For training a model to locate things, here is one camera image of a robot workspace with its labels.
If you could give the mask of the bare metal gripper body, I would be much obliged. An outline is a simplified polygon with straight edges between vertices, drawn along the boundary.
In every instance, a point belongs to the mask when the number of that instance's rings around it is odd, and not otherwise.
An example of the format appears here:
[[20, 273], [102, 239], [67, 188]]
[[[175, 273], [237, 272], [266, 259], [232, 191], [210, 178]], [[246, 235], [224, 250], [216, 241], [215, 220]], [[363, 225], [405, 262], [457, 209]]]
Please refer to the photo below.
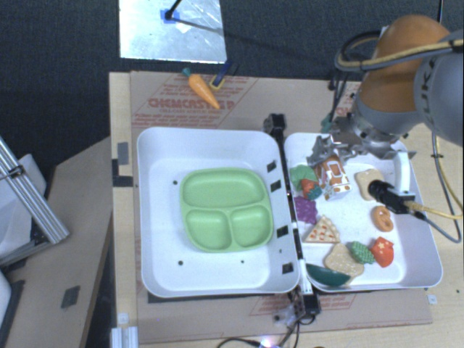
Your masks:
[[362, 116], [337, 117], [333, 122], [333, 142], [349, 144], [358, 155], [372, 154], [379, 159], [393, 159], [392, 144], [398, 137], [374, 128]]

